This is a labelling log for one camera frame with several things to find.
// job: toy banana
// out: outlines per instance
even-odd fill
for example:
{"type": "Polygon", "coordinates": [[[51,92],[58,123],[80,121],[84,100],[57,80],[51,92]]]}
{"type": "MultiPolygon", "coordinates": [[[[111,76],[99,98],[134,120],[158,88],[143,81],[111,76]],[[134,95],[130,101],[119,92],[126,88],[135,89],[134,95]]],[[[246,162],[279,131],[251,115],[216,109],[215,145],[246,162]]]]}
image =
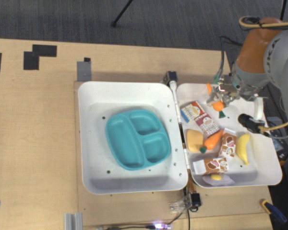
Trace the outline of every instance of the toy banana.
{"type": "Polygon", "coordinates": [[[248,165],[248,156],[246,153],[246,144],[250,140],[250,134],[244,134],[239,137],[236,145],[236,154],[241,158],[246,165],[248,165]]]}

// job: yellow cable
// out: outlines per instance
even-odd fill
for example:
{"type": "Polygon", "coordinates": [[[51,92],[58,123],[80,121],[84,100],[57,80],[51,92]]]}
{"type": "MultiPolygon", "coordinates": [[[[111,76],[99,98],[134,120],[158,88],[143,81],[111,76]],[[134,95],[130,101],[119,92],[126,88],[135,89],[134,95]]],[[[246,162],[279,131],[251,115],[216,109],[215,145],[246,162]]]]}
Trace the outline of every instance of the yellow cable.
{"type": "Polygon", "coordinates": [[[247,24],[243,22],[243,19],[249,18],[250,16],[243,16],[239,19],[239,24],[244,27],[248,28],[269,28],[269,27],[283,27],[288,26],[288,22],[281,22],[281,23],[271,23],[271,24],[247,24]]]}
{"type": "Polygon", "coordinates": [[[288,126],[288,122],[282,124],[282,125],[278,125],[278,126],[273,126],[273,127],[263,127],[263,126],[258,126],[258,128],[260,129],[261,132],[265,132],[265,131],[271,131],[271,130],[275,130],[275,129],[279,129],[279,128],[283,128],[288,126]]]}

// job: wooden tabletop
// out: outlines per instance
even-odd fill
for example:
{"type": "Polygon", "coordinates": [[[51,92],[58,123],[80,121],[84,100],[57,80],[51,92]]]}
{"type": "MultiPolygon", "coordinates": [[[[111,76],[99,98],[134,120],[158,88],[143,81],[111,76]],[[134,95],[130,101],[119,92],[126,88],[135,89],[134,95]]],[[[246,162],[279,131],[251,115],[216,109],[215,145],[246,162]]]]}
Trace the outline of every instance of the wooden tabletop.
{"type": "MultiPolygon", "coordinates": [[[[0,53],[0,230],[61,230],[65,213],[83,212],[76,162],[77,61],[91,59],[96,81],[160,82],[173,70],[179,84],[211,82],[220,61],[218,51],[6,39],[0,39],[0,53]],[[24,70],[24,51],[32,51],[33,44],[56,45],[57,56],[40,57],[39,70],[24,70]]],[[[259,204],[263,198],[271,201],[266,186],[197,189],[203,205],[191,214],[191,229],[272,229],[259,204]]],[[[153,199],[151,193],[121,194],[114,200],[91,195],[88,201],[98,202],[97,210],[111,205],[122,210],[100,210],[102,217],[95,222],[87,220],[86,212],[84,229],[129,217],[174,218],[164,207],[172,195],[178,198],[181,192],[158,192],[153,199]],[[144,200],[156,207],[141,210],[144,200]]],[[[175,230],[187,228],[186,216],[181,218],[173,223],[175,230]]]]}

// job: teal plate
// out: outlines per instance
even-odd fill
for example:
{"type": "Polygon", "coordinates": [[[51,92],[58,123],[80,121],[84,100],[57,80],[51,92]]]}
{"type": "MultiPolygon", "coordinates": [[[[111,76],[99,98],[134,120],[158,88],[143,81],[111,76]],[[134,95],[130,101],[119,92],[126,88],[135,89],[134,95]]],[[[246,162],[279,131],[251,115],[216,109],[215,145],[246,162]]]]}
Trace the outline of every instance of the teal plate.
{"type": "Polygon", "coordinates": [[[106,136],[115,160],[127,170],[158,164],[170,154],[170,142],[162,123],[147,110],[111,117],[106,124],[106,136]]]}

